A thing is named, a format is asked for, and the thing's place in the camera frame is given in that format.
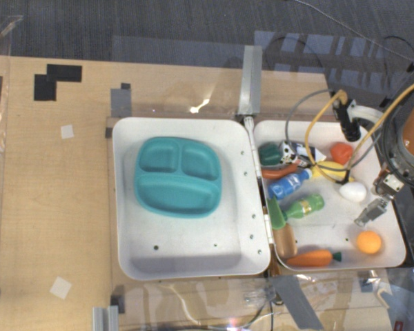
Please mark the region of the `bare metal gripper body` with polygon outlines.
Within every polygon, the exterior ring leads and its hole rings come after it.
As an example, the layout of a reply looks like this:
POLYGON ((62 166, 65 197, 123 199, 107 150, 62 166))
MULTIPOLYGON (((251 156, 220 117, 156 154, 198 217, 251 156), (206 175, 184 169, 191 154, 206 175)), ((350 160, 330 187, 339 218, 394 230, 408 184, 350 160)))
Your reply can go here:
POLYGON ((403 187, 404 183, 384 164, 373 182, 372 191, 382 198, 393 199, 403 187))

